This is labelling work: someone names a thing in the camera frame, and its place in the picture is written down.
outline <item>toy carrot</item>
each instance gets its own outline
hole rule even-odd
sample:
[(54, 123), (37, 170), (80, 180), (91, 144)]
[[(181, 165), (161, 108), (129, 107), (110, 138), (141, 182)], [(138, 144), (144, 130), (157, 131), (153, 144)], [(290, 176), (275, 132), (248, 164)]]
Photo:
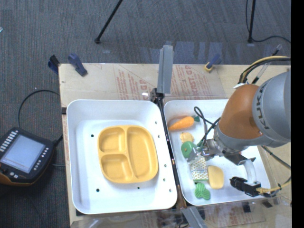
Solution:
[(186, 116), (180, 120), (178, 120), (177, 122), (173, 123), (168, 130), (169, 131), (174, 131), (174, 130), (179, 130), (179, 129), (183, 129), (183, 128), (188, 128), (191, 127), (194, 122), (199, 122), (200, 118), (199, 116)]

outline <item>black stand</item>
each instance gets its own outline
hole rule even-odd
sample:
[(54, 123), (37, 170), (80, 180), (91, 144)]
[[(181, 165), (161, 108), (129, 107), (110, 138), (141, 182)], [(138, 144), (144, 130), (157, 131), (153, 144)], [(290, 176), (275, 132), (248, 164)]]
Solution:
[(250, 29), (249, 29), (249, 38), (248, 38), (248, 42), (252, 43), (253, 39), (252, 39), (252, 27), (253, 27), (253, 18), (255, 16), (255, 8), (256, 8), (256, 0), (252, 1), (252, 10), (251, 10), (251, 20), (250, 20)]
[(120, 4), (122, 3), (123, 0), (119, 0), (117, 5), (115, 6), (113, 12), (111, 13), (110, 17), (108, 18), (107, 22), (105, 23), (104, 27), (102, 28), (101, 32), (99, 33), (98, 37), (95, 39), (95, 43), (99, 44), (100, 43), (100, 37), (103, 35), (105, 29), (108, 27), (109, 23), (111, 22), (114, 14), (118, 10)]

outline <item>wooden table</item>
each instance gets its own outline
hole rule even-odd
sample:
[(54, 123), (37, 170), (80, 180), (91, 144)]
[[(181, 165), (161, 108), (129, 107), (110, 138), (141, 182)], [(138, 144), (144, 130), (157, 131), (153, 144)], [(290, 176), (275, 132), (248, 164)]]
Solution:
[[(89, 224), (91, 220), (96, 222), (96, 219), (100, 217), (104, 219), (106, 216), (76, 215), (76, 209), (71, 197), (67, 115), (65, 114), (68, 104), (76, 99), (147, 100), (152, 89), (157, 87), (158, 66), (158, 64), (84, 64), (88, 74), (80, 76), (72, 64), (59, 65), (66, 180), (71, 225), (73, 223)], [(168, 95), (168, 99), (229, 98), (234, 92), (233, 86), (237, 84), (240, 74), (247, 67), (245, 65), (216, 65), (211, 72), (206, 72), (203, 69), (203, 65), (173, 65), (171, 94)], [(287, 70), (290, 70), (290, 66), (269, 66), (256, 85), (261, 85), (267, 79)], [(252, 81), (258, 71), (259, 69), (255, 69), (249, 75), (251, 76), (249, 77), (249, 82)], [(275, 155), (291, 165), (290, 143), (271, 150)], [(260, 152), (267, 175), (270, 177), (271, 187), (275, 187), (278, 183), (284, 183), (291, 175), (291, 171), (275, 161), (262, 149), (260, 149)], [(279, 201), (279, 204), (272, 205), (270, 208), (263, 206), (263, 209), (265, 209), (263, 217), (260, 220), (258, 219), (258, 222), (265, 222), (265, 225), (262, 225), (263, 227), (282, 227), (282, 224), (284, 227), (292, 227), (291, 185), (279, 192), (279, 199), (275, 199), (274, 202), (277, 201)], [(152, 221), (155, 214), (155, 212), (152, 212), (151, 217), (144, 213), (141, 214), (139, 219), (141, 224), (145, 225), (143, 227), (152, 228), (155, 226), (155, 221)], [(248, 227), (248, 225), (242, 225), (246, 222), (237, 215), (233, 217), (235, 220), (230, 221), (217, 220), (218, 218), (206, 220), (208, 227), (217, 227), (223, 224), (225, 226), (239, 225), (238, 227)], [(261, 223), (257, 223), (257, 221), (251, 222), (255, 223), (250, 224), (250, 227), (261, 226)]]

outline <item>yellow divided plate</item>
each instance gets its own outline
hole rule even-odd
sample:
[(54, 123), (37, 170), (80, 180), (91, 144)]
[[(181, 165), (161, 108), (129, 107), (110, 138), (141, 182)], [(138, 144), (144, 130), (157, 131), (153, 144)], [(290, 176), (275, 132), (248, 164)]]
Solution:
[(152, 179), (158, 171), (153, 137), (136, 125), (103, 129), (98, 136), (98, 155), (104, 176), (116, 183), (135, 183)]

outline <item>white tray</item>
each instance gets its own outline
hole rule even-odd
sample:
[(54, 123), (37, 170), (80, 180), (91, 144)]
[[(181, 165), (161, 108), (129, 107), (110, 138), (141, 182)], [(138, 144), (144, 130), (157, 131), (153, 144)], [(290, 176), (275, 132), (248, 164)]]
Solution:
[[(179, 116), (196, 115), (194, 107), (197, 106), (203, 112), (205, 118), (210, 122), (216, 121), (222, 114), (225, 105), (228, 100), (172, 100), (165, 104), (164, 114), (167, 125), (170, 125), (170, 121)], [(224, 186), (221, 189), (215, 190), (210, 187), (207, 181), (204, 182), (206, 188), (211, 193), (211, 198), (205, 200), (203, 198), (198, 199), (194, 195), (195, 183), (191, 178), (191, 172), (189, 164), (181, 153), (182, 142), (180, 140), (180, 134), (182, 132), (189, 132), (194, 136), (194, 143), (198, 143), (204, 135), (203, 122), (195, 122), (194, 125), (183, 131), (169, 132), (169, 138), (172, 146), (172, 151), (176, 163), (177, 173), (180, 180), (180, 187), (185, 200), (196, 206), (219, 204), (226, 202), (242, 201), (260, 199), (262, 196), (251, 197), (244, 192), (233, 188), (230, 185), (230, 178), (237, 176), (247, 179), (247, 172), (243, 165), (236, 166), (232, 162), (228, 161), (224, 157), (218, 157), (207, 161), (207, 165), (215, 165), (220, 167), (224, 172)], [(208, 134), (208, 139), (213, 137), (213, 130)], [(256, 157), (253, 165), (256, 170), (257, 181), (261, 182), (261, 186), (270, 188), (269, 179), (267, 177), (264, 164), (256, 146), (250, 146), (248, 149), (242, 152), (242, 155), (246, 158)]]
[[(75, 100), (67, 107), (72, 200), (84, 214), (171, 208), (177, 200), (162, 116), (156, 104), (136, 100)], [(140, 183), (114, 183), (102, 174), (97, 138), (109, 126), (133, 124), (152, 135), (159, 169)]]

